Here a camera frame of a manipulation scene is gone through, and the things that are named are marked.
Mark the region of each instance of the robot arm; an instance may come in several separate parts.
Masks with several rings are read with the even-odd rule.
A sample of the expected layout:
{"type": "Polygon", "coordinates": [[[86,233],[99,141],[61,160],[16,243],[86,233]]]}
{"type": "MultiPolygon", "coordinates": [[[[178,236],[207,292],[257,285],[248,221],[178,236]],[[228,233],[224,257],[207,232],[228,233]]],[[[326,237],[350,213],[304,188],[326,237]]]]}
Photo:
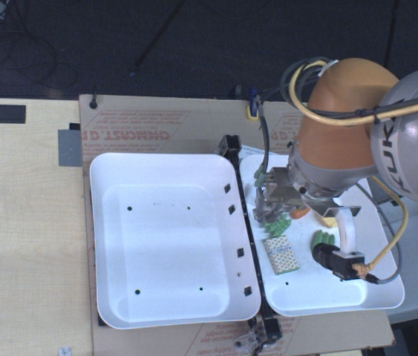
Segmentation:
{"type": "Polygon", "coordinates": [[[328,253],[315,259],[327,261],[332,253],[335,262],[323,266],[335,265],[342,279],[364,277],[374,264],[366,267],[356,252],[352,217],[360,207],[340,207],[334,198],[380,174],[398,194],[418,201],[418,71],[399,81],[365,59],[315,60],[300,65],[289,83],[282,79],[281,95],[305,116],[287,167],[271,169],[258,188],[255,218],[274,221],[304,206],[335,217],[341,247],[323,249],[328,253]],[[321,75],[304,106],[296,82],[309,68],[321,75]]]}

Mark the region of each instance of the white tray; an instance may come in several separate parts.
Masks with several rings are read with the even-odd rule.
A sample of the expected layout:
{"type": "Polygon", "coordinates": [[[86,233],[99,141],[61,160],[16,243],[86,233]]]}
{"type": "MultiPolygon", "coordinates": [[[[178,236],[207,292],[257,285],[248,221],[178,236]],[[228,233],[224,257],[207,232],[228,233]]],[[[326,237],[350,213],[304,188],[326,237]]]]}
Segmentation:
{"type": "Polygon", "coordinates": [[[109,326],[256,315],[260,291],[228,160],[102,154],[91,163],[90,178],[97,306],[109,326]]]}
{"type": "MultiPolygon", "coordinates": [[[[291,226],[284,233],[290,241],[300,269],[275,275],[262,243],[268,234],[253,218],[252,213],[255,207],[253,174],[257,171],[262,159],[262,155],[248,156],[242,160],[240,172],[264,289],[271,307],[279,314],[292,317],[355,310],[392,309],[399,306],[405,296],[400,277],[383,285],[374,285],[364,280],[341,281],[313,259],[310,252],[310,241],[314,232],[322,229],[335,234],[336,245],[339,246],[339,230],[337,227],[323,226],[312,210],[300,220],[292,220],[291,226]]],[[[287,156],[270,156],[268,170],[273,166],[286,166],[286,164],[287,156]]],[[[369,191],[365,179],[360,183],[369,191]]],[[[365,255],[366,263],[372,261],[388,243],[375,207],[355,186],[344,192],[337,203],[362,207],[354,218],[357,250],[365,255]]],[[[386,278],[390,277],[395,270],[396,265],[391,252],[389,252],[377,264],[372,274],[378,278],[386,278]]]]}

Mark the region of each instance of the white cable tie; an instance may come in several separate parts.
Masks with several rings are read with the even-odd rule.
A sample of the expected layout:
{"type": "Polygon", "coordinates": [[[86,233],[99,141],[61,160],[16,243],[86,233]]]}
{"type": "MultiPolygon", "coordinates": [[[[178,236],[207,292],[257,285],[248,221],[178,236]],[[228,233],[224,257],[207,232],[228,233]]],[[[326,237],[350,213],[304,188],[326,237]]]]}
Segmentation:
{"type": "Polygon", "coordinates": [[[329,63],[327,63],[327,64],[325,64],[323,67],[322,67],[322,69],[321,69],[321,71],[319,71],[319,74],[318,74],[318,77],[319,78],[321,78],[321,75],[329,68],[329,67],[331,67],[332,65],[334,65],[334,64],[336,64],[337,62],[339,62],[339,60],[338,59],[334,59],[333,61],[331,61],[331,62],[329,62],[329,63]]]}

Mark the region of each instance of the patterned block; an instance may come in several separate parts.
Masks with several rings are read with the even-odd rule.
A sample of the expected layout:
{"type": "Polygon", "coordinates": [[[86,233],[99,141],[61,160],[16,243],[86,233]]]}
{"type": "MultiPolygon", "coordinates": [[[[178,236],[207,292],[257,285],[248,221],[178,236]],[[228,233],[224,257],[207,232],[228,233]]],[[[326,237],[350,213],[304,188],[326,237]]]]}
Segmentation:
{"type": "Polygon", "coordinates": [[[263,240],[275,274],[299,269],[298,261],[285,235],[263,240]]]}

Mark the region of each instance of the yellow cable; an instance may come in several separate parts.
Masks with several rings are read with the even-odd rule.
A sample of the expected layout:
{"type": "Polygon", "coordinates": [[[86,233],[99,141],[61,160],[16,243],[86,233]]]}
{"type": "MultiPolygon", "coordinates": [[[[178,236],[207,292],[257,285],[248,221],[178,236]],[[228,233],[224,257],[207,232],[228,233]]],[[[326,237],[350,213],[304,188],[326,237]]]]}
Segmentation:
{"type": "Polygon", "coordinates": [[[411,107],[406,107],[406,108],[400,108],[398,110],[393,110],[393,111],[390,111],[390,112],[378,113],[377,115],[356,117],[356,118],[352,118],[352,119],[331,119],[329,117],[320,116],[320,115],[312,112],[310,109],[306,108],[303,105],[303,103],[301,103],[299,101],[298,97],[296,96],[296,93],[295,93],[296,80],[297,80],[297,78],[298,78],[298,76],[299,76],[299,74],[300,74],[300,72],[303,68],[308,69],[310,67],[324,66],[326,64],[327,64],[326,61],[315,61],[315,62],[310,63],[308,65],[300,66],[295,71],[295,73],[293,74],[293,77],[290,80],[289,93],[290,93],[291,100],[293,101],[294,105],[304,115],[306,115],[310,119],[316,120],[317,122],[321,122],[323,124],[337,125],[337,126],[349,126],[349,125],[367,124],[369,122],[373,122],[376,118],[377,119],[389,119],[389,118],[395,117],[395,116],[403,116],[403,115],[408,115],[410,113],[418,112],[418,105],[413,105],[411,107]]]}
{"type": "Polygon", "coordinates": [[[381,181],[379,181],[376,177],[371,177],[372,180],[383,190],[385,191],[390,198],[395,200],[396,203],[402,208],[403,211],[403,218],[402,223],[400,224],[399,230],[395,233],[395,236],[392,237],[390,242],[377,254],[377,256],[373,259],[372,262],[365,264],[354,264],[353,269],[357,271],[357,274],[359,276],[366,275],[369,271],[371,271],[377,263],[393,248],[393,246],[399,241],[399,238],[403,235],[403,232],[405,231],[405,228],[407,227],[408,223],[408,210],[401,201],[401,199],[392,192],[391,189],[389,189],[385,184],[383,184],[381,181]]]}

